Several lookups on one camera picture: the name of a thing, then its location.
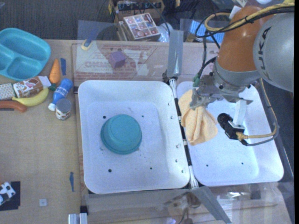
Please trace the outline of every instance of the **toy carrot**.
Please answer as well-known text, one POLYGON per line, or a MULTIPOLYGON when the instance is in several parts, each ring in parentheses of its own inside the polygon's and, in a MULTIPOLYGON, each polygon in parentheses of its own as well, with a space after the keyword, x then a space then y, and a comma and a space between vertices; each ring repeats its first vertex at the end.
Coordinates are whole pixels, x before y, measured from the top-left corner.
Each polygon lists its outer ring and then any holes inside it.
POLYGON ((58 59, 55 59, 52 65, 51 72, 49 74, 49 80, 52 83, 52 85, 57 86, 60 82, 60 66, 58 59))

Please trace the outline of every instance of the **blue bottle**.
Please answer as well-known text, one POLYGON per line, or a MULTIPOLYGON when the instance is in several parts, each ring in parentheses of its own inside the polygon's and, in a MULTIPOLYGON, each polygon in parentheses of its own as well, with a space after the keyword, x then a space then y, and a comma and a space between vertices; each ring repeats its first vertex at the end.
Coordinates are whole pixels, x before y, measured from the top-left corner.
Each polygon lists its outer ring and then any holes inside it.
POLYGON ((56 88, 56 90, 53 93, 53 101, 49 104, 48 109, 51 111, 55 111, 57 101, 62 98, 65 98, 72 87, 73 82, 70 79, 62 79, 60 85, 56 88))

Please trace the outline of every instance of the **teal bowl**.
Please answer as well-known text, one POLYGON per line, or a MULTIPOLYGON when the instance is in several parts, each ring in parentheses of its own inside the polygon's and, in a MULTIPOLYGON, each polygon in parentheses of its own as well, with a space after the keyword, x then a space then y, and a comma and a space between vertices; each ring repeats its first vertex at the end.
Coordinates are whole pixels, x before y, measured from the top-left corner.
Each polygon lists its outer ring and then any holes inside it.
POLYGON ((119 114, 104 123, 101 139, 110 151, 116 154, 130 154, 141 144, 141 128, 133 117, 119 114))

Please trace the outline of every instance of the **wooden table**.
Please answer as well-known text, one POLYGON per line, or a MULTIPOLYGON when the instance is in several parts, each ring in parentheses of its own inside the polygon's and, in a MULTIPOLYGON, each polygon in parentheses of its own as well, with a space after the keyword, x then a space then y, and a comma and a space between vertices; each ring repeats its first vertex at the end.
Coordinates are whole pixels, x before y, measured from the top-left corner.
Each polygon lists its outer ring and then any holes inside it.
MULTIPOLYGON (((73 40, 47 40, 52 48, 48 63, 40 75, 48 76, 55 58, 64 58, 67 64, 66 76, 73 80, 72 45, 73 40)), ((0 84, 15 81, 0 77, 0 84)), ((21 205, 18 210, 0 211, 0 223, 4 224, 63 224, 68 215, 79 213, 84 204, 86 192, 82 184, 80 169, 82 146, 77 129, 78 99, 70 92, 67 98, 72 102, 71 116, 58 120, 48 109, 52 91, 42 104, 28 108, 25 113, 0 111, 0 168, 2 181, 21 182, 21 205), (74 177, 74 190, 70 174, 74 177), (41 199, 47 200, 40 206, 41 199)), ((231 215, 233 223, 291 223, 287 210, 276 184, 267 184, 264 199, 230 202, 224 209, 231 215)), ((221 196, 234 187, 211 189, 221 196)), ((181 212, 168 210, 169 214, 180 220, 181 212)), ((198 222, 213 221, 213 217, 202 207, 192 217, 198 222)), ((97 215, 90 215, 88 223, 99 224, 97 215)), ((134 223, 150 223, 149 220, 134 223)))

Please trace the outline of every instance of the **white tray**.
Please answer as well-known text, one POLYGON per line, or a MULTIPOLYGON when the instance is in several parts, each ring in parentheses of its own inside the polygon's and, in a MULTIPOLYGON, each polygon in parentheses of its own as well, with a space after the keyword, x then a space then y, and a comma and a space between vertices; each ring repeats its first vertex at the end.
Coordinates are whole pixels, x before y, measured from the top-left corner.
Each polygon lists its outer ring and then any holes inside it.
MULTIPOLYGON (((192 82, 182 82, 177 86, 180 98, 192 89, 192 82)), ((244 121, 245 134, 271 133, 263 105, 255 87, 245 89, 240 97, 253 100, 247 106, 244 121)), ((235 114, 235 104, 226 100, 215 101, 207 110, 217 119, 220 113, 231 117, 235 114)), ((237 140, 230 140, 224 130, 217 125, 218 134, 205 143, 191 146, 191 161, 196 179, 206 186, 238 185, 258 182, 277 182, 284 175, 275 141, 258 146, 246 147, 237 140)), ((248 143, 262 141, 249 139, 248 143)))
POLYGON ((78 89, 84 181, 97 194, 179 189, 190 173, 171 88, 156 81, 85 81, 78 89), (117 114, 137 120, 139 149, 121 155, 100 138, 105 121, 117 114))

